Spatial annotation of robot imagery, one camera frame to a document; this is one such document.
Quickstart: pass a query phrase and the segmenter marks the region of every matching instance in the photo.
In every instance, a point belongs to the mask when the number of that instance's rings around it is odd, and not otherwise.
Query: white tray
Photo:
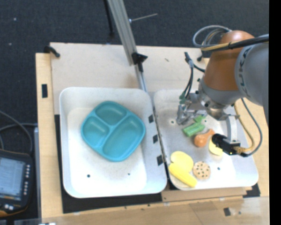
[[[211,175],[207,180],[198,180],[196,187],[191,188],[170,174],[174,186],[180,190],[195,190],[209,188],[250,187],[258,181],[258,171],[252,156],[229,156],[224,153],[221,157],[209,152],[208,145],[198,148],[193,139],[184,135],[182,129],[189,126],[180,126],[176,123],[177,109],[181,90],[161,90],[155,93],[154,105],[157,115],[157,124],[161,143],[164,149],[167,165],[170,164],[170,155],[183,151],[193,158],[194,162],[204,161],[211,167]],[[235,110],[230,107],[230,114]],[[227,126],[224,121],[217,121],[207,116],[203,124],[212,128],[216,133],[227,136]],[[242,126],[237,121],[237,135],[242,147],[248,147]]]
[[[144,139],[122,162],[111,162],[93,151],[82,139],[80,129],[86,116],[101,102],[117,102],[146,126]],[[140,89],[70,87],[60,94],[60,134],[63,185],[73,197],[108,197],[154,194],[167,184],[150,96]]]

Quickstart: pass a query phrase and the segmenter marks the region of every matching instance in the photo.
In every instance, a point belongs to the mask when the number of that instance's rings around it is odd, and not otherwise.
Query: green toy object
[[[184,134],[188,137],[201,132],[204,130],[205,125],[201,124],[201,121],[204,119],[205,117],[202,115],[199,115],[198,117],[194,118],[193,120],[195,121],[195,123],[193,123],[192,125],[185,127],[184,129],[182,129],[182,131],[184,132]]]

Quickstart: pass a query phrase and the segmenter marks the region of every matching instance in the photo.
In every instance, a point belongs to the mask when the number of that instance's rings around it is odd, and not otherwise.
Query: aluminum rod
[[[103,2],[104,2],[106,15],[107,15],[107,21],[108,21],[110,36],[113,37],[114,30],[113,30],[113,26],[112,26],[111,15],[110,15],[110,12],[109,12],[108,3],[107,3],[107,0],[103,0]]]
[[[158,13],[154,13],[154,14],[151,14],[151,15],[143,16],[143,17],[138,17],[138,18],[134,18],[134,19],[129,19],[129,22],[132,23],[132,22],[135,22],[135,21],[138,21],[138,20],[150,18],[150,17],[157,16],[157,15],[158,15]]]
[[[129,65],[135,65],[132,54],[137,53],[137,49],[124,2],[123,0],[107,1],[109,3],[121,42],[123,44],[128,63]],[[139,71],[138,66],[135,66],[135,72],[140,88],[145,92],[148,92],[143,72]]]

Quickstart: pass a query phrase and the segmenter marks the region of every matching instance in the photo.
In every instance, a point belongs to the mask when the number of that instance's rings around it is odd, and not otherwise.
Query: black clip
[[[227,137],[221,134],[214,134],[211,138],[212,142],[219,148],[223,149],[225,153],[228,155],[235,155],[237,151],[234,149],[235,147],[240,147],[239,142],[229,143],[227,141]]]
[[[138,65],[139,71],[144,72],[144,69],[142,67],[142,63],[147,59],[148,57],[142,54],[139,54],[137,52],[132,53],[132,59],[133,63]]]
[[[59,58],[60,57],[60,54],[51,46],[45,46],[44,47],[44,53],[50,53],[52,52],[55,57]]]

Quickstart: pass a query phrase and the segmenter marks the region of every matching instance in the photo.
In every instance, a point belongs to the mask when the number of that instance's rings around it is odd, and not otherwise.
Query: cookie
[[[192,173],[197,179],[205,180],[210,177],[211,169],[207,163],[199,161],[194,164]]]

